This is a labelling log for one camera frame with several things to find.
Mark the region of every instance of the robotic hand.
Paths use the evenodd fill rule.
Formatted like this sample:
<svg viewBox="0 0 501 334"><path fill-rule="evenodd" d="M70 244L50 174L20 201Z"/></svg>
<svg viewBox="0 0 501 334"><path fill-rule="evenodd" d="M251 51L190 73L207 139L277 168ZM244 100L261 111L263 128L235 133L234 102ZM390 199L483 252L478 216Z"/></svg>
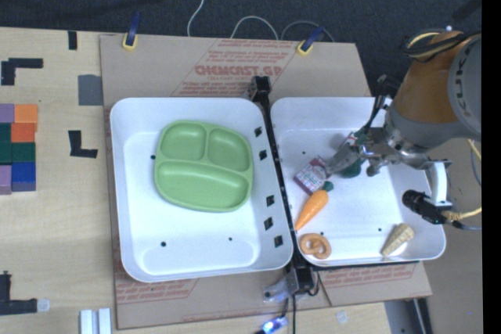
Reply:
<svg viewBox="0 0 501 334"><path fill-rule="evenodd" d="M429 37L428 44L417 44ZM443 224L450 203L443 206L447 191L437 176L450 162L431 160L427 152L451 138L481 141L481 33L425 31L406 42L404 53L414 61L395 98L388 105L385 96L376 97L369 120L348 136L327 171L355 177L366 160L370 177L390 163L425 170L431 197L408 191L402 202L433 224ZM386 111L383 127L372 127L381 109Z"/></svg>

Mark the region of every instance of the light wood surface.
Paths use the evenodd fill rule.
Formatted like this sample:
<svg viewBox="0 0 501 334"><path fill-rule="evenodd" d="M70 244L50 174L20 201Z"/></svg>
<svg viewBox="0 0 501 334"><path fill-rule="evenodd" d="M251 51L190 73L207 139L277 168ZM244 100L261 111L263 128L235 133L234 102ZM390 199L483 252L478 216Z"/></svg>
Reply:
<svg viewBox="0 0 501 334"><path fill-rule="evenodd" d="M79 75L100 75L99 35L79 32L77 51L68 49L66 31L0 28L0 41L0 60L34 57L45 63L41 70L18 69L15 85L0 87L0 102L36 103L39 119L37 190L0 197L0 270L13 275L13 300L50 301L48 312L0 316L0 332L76 333L79 311L101 307L112 310L114 321L103 108L79 106L77 97ZM70 157L69 130L81 130L82 147L98 149L96 159ZM251 333L268 318L127 332ZM373 303L299 311L297 332L384 334L390 329L384 305Z"/></svg>

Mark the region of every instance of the blue clamp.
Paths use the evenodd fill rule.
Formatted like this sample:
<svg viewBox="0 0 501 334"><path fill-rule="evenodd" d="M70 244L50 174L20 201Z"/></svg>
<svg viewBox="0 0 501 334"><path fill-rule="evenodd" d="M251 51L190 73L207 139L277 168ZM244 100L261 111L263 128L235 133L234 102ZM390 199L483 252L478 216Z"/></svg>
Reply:
<svg viewBox="0 0 501 334"><path fill-rule="evenodd" d="M307 54L310 53L310 51L313 49L313 42L318 39L318 37L322 34L323 28L322 27L317 27L313 30L313 32L310 34L310 36L300 42L300 44L296 48L296 52L299 53L301 56L306 56Z"/></svg>
<svg viewBox="0 0 501 334"><path fill-rule="evenodd" d="M135 10L132 14L131 26L128 30L128 33L125 34L124 41L122 42L122 46L125 50L132 51L135 49L135 46L138 43L137 32L140 20L141 20L141 13Z"/></svg>

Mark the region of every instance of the orange square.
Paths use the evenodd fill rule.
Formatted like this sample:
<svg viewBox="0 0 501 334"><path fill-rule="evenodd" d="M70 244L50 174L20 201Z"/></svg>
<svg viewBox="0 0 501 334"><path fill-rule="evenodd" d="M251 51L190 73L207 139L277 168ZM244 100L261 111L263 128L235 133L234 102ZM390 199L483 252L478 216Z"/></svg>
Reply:
<svg viewBox="0 0 501 334"><path fill-rule="evenodd" d="M10 124L10 140L11 142L34 142L34 124Z"/></svg>
<svg viewBox="0 0 501 334"><path fill-rule="evenodd" d="M38 125L38 106L35 104L14 105L14 123L33 123L34 129Z"/></svg>

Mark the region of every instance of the green square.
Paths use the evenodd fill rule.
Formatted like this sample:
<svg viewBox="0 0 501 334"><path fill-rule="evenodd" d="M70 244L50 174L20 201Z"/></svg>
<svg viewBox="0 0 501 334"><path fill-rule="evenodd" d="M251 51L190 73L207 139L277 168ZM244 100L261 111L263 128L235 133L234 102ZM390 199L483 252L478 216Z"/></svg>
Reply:
<svg viewBox="0 0 501 334"><path fill-rule="evenodd" d="M10 142L0 142L0 164L13 162L13 146Z"/></svg>
<svg viewBox="0 0 501 334"><path fill-rule="evenodd" d="M14 142L13 162L34 162L35 145L34 142Z"/></svg>
<svg viewBox="0 0 501 334"><path fill-rule="evenodd" d="M10 124L0 124L0 142L10 142Z"/></svg>

